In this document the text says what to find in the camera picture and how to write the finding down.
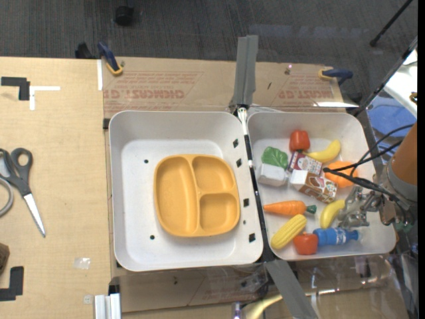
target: carrot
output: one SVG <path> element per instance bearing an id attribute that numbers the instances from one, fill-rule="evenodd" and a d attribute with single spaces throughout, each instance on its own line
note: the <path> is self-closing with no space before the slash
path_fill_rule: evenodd
<path id="1" fill-rule="evenodd" d="M 306 206 L 303 201 L 281 201 L 263 206 L 264 211 L 279 215 L 297 215 L 308 213 L 314 214 L 317 207 L 315 205 Z"/>

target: water bottle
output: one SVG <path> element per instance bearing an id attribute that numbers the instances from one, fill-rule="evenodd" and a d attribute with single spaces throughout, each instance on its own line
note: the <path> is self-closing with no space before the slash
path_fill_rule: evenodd
<path id="1" fill-rule="evenodd" d="M 319 247 L 326 245 L 344 245 L 348 240 L 359 240 L 358 231 L 348 231 L 340 227 L 327 229 L 318 228 L 313 231 L 313 234 L 316 234 L 319 238 Z"/>

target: yellow corn cob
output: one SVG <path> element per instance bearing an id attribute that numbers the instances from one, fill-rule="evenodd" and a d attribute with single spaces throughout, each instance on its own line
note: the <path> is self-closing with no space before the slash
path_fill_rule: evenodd
<path id="1" fill-rule="evenodd" d="M 302 214 L 292 217 L 287 223 L 279 228 L 272 237 L 272 248 L 281 249 L 296 237 L 307 225 L 307 218 Z"/>

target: white tray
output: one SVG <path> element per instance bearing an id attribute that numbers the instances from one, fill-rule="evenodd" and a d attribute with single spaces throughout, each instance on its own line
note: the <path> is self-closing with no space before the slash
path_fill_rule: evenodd
<path id="1" fill-rule="evenodd" d="M 114 250 L 124 268 L 141 272 L 245 265 L 260 258 L 260 221 L 242 124 L 236 117 L 226 112 L 123 111 L 112 117 L 109 129 Z M 240 198 L 240 220 L 233 230 L 211 237 L 176 237 L 162 228 L 153 176 L 159 161 L 176 154 L 214 155 L 230 165 Z"/>
<path id="2" fill-rule="evenodd" d="M 263 151 L 272 146 L 288 154 L 290 134 L 294 130 L 306 130 L 311 142 L 311 150 L 321 150 L 334 139 L 341 142 L 341 153 L 337 159 L 357 162 L 369 149 L 363 132 L 363 127 L 352 115 L 343 113 L 299 113 L 299 112 L 257 112 L 248 119 L 248 132 L 252 146 L 253 162 L 255 167 L 261 166 Z M 372 180 L 375 174 L 372 161 L 364 163 L 357 168 L 359 177 Z M 307 225 L 304 231 L 312 233 L 320 228 L 320 214 L 326 204 L 306 196 L 289 183 L 283 187 L 272 187 L 259 183 L 258 189 L 262 204 L 297 199 L 306 205 L 317 205 L 315 215 L 307 214 Z M 351 187 L 341 188 L 337 191 L 337 199 L 346 198 Z M 264 213 L 268 239 L 289 220 L 289 217 Z M 280 250 L 272 249 L 274 254 L 287 261 L 307 259 L 320 259 L 341 257 L 348 255 L 384 254 L 391 251 L 396 244 L 395 230 L 392 226 L 381 223 L 379 213 L 367 213 L 369 227 L 356 228 L 361 234 L 360 241 L 349 241 L 341 246 L 319 247 L 314 255 L 297 254 L 292 243 Z"/>

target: yellow plate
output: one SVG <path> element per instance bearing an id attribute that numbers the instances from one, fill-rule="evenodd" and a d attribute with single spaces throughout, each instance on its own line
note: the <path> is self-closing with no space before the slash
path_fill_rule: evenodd
<path id="1" fill-rule="evenodd" d="M 223 234 L 236 226 L 240 203 L 232 168 L 209 155 L 175 155 L 161 160 L 153 180 L 161 226 L 179 237 Z"/>

